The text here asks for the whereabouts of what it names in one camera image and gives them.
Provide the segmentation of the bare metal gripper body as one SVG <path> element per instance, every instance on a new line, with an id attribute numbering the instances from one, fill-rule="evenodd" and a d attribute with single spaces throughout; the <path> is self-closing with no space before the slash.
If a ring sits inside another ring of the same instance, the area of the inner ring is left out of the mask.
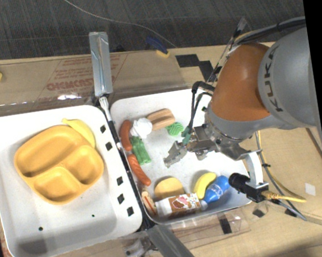
<path id="1" fill-rule="evenodd" d="M 247 155 L 250 150 L 240 146 L 242 140 L 227 136 L 216 127 L 207 123 L 193 129 L 187 150 L 194 152 L 199 160 L 202 160 L 209 152 L 219 152 L 231 158 L 240 160 Z"/>

